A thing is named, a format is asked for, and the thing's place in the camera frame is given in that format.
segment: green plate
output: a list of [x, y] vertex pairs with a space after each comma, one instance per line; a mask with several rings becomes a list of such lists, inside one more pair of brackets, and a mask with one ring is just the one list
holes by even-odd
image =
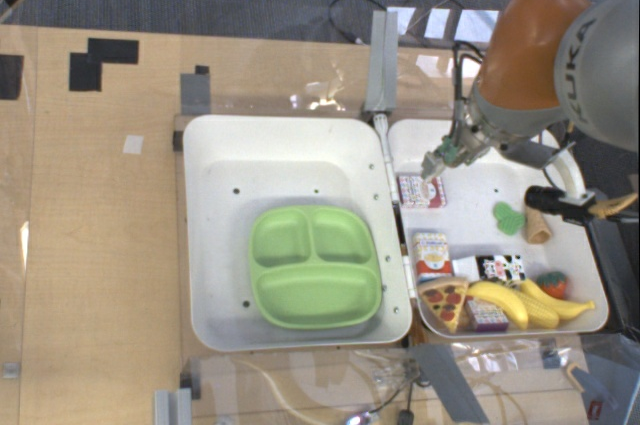
[[262, 214], [249, 242], [253, 294], [262, 315], [289, 329], [330, 329], [371, 318], [382, 300], [369, 228], [333, 206]]

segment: yellow banana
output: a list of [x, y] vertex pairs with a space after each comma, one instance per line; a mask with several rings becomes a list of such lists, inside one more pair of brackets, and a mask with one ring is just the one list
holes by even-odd
[[522, 301], [529, 315], [529, 324], [544, 329], [555, 329], [560, 323], [560, 316], [546, 304], [517, 290], [509, 290]]
[[495, 304], [520, 329], [526, 329], [529, 325], [527, 308], [509, 288], [490, 281], [478, 281], [469, 287], [467, 295]]
[[551, 297], [551, 295], [546, 294], [542, 288], [540, 288], [537, 284], [535, 284], [530, 279], [525, 279], [520, 284], [520, 291], [529, 297], [533, 297], [537, 301], [545, 304], [554, 310], [560, 320], [572, 320], [576, 318], [580, 313], [588, 310], [595, 309], [596, 305], [593, 301], [587, 302], [572, 302], [572, 301], [563, 301], [561, 299], [556, 299]]

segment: toy pizza slice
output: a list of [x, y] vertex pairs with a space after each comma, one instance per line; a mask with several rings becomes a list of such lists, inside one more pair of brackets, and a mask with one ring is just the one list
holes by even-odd
[[449, 332], [455, 333], [468, 288], [464, 277], [443, 277], [418, 286], [418, 294]]

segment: white tray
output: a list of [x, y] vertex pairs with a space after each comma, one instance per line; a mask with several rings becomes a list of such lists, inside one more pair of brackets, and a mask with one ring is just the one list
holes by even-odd
[[[184, 134], [191, 318], [208, 347], [242, 351], [390, 343], [411, 324], [380, 142], [351, 119], [202, 116]], [[382, 304], [368, 321], [320, 331], [267, 322], [253, 300], [249, 236], [278, 206], [341, 206], [369, 226]]]
[[[389, 131], [389, 143], [396, 174], [420, 173], [424, 154], [440, 144], [442, 137], [449, 132], [450, 125], [448, 121], [430, 120], [404, 120], [394, 124]], [[545, 244], [531, 245], [523, 234], [509, 237], [496, 226], [492, 214], [495, 203], [505, 201], [515, 210], [523, 210], [524, 194], [529, 186], [548, 186], [542, 171], [509, 162], [492, 150], [471, 166], [447, 169], [442, 181], [447, 199], [444, 208], [402, 210], [412, 267], [415, 266], [415, 259], [411, 252], [411, 237], [418, 230], [444, 233], [452, 260], [480, 254], [520, 254], [527, 276], [535, 278], [550, 270], [560, 270], [569, 278], [567, 291], [571, 299], [591, 299], [596, 309], [561, 324], [557, 330], [523, 332], [510, 328], [506, 333], [500, 333], [500, 337], [592, 332], [604, 326], [609, 306], [583, 228], [567, 224], [559, 217], [546, 215], [553, 237]], [[462, 340], [491, 337], [487, 333], [451, 334], [433, 323], [433, 317], [422, 302], [420, 311], [424, 322], [446, 338]]]

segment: table surface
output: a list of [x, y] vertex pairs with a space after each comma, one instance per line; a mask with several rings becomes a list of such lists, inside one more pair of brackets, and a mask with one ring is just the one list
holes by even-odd
[[[69, 54], [86, 53], [90, 37], [139, 41], [139, 62], [104, 64], [101, 92], [70, 92]], [[355, 350], [223, 356], [189, 344], [172, 149], [180, 75], [196, 65], [210, 68], [214, 112], [356, 117], [367, 47], [0, 26], [0, 53], [25, 57], [19, 100], [0, 101], [8, 161], [0, 241], [9, 247], [0, 259], [0, 362], [21, 362], [19, 378], [0, 379], [1, 423], [151, 424], [153, 393], [177, 389], [185, 352], [205, 360], [195, 424], [223, 415], [342, 423], [379, 402], [370, 380], [354, 383]], [[403, 49], [398, 60], [400, 109], [447, 117], [442, 54]], [[143, 138], [139, 154], [124, 152], [132, 135]], [[578, 352], [576, 338], [563, 341]], [[522, 410], [528, 423], [586, 423], [579, 393], [555, 372], [552, 382], [542, 368], [527, 381], [500, 374], [518, 405], [486, 386], [480, 401], [492, 422], [515, 423]], [[432, 390], [414, 398], [417, 423], [450, 423]]]

